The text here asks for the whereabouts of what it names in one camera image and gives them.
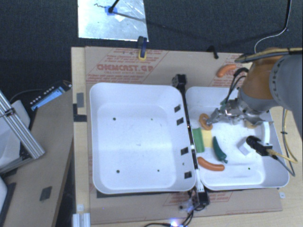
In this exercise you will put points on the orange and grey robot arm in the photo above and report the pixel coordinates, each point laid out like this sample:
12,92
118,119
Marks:
265,81

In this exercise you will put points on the green block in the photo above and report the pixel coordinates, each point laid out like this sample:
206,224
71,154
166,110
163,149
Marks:
198,139

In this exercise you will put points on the orange sausage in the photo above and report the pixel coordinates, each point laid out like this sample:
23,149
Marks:
226,70
210,165

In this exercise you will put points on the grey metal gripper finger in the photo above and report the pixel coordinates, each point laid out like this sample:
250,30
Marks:
212,120
216,112

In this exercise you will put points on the dark green pepper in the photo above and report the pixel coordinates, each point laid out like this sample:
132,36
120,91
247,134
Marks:
218,149

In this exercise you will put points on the white plastic tray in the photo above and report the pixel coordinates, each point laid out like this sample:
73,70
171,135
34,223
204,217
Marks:
236,174
137,138

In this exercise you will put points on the brown cardboard board red print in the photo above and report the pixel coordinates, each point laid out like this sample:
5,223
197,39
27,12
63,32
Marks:
132,65

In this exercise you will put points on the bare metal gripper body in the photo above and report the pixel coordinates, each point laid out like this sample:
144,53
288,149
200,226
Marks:
237,112

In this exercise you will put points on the black cylinder on white bracket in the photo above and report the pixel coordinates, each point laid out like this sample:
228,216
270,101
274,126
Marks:
256,145

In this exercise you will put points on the brown doughnut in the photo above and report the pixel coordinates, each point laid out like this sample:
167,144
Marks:
202,122

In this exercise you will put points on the thin black and white rod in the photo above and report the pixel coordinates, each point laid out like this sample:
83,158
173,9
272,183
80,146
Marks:
190,136

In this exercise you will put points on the yellow block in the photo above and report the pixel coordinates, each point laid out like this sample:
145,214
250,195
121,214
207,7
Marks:
207,138

